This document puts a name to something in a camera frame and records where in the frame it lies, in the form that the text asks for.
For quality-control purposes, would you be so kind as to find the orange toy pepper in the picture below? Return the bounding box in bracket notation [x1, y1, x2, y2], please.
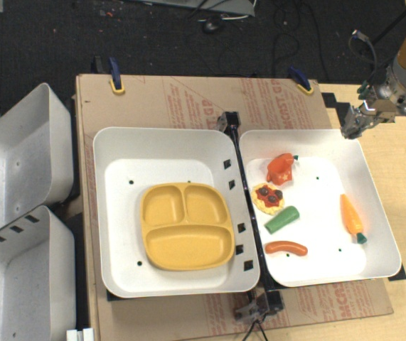
[266, 152, 299, 187]

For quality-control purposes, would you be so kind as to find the brown cardboard board red print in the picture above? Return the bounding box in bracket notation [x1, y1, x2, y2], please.
[75, 73, 395, 341]

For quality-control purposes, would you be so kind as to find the orange toy sausage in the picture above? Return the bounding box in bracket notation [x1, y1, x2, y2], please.
[264, 240, 309, 258]

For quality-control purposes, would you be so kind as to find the thin black rod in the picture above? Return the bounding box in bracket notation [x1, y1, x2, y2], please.
[229, 125, 273, 292]

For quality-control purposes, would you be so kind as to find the orange toy carrot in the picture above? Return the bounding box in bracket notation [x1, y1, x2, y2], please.
[339, 193, 368, 245]

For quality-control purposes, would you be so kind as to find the yellow divided plate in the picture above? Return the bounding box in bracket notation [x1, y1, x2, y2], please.
[139, 182, 237, 272]

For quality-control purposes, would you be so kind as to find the green toy cucumber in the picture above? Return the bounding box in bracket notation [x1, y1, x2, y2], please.
[263, 205, 301, 235]

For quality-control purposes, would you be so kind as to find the yellow toy pizza slice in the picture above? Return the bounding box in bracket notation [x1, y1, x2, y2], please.
[251, 183, 286, 216]

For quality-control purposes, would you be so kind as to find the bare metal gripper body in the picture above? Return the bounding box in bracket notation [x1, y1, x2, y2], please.
[361, 80, 406, 123]

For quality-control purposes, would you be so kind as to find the white plastic tray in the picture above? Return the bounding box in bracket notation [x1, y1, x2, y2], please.
[0, 82, 75, 244]
[240, 129, 403, 288]
[92, 126, 262, 299]
[0, 205, 78, 341]

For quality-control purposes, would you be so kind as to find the black block with thin wires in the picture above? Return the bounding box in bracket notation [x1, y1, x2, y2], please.
[217, 111, 242, 132]
[233, 288, 285, 322]

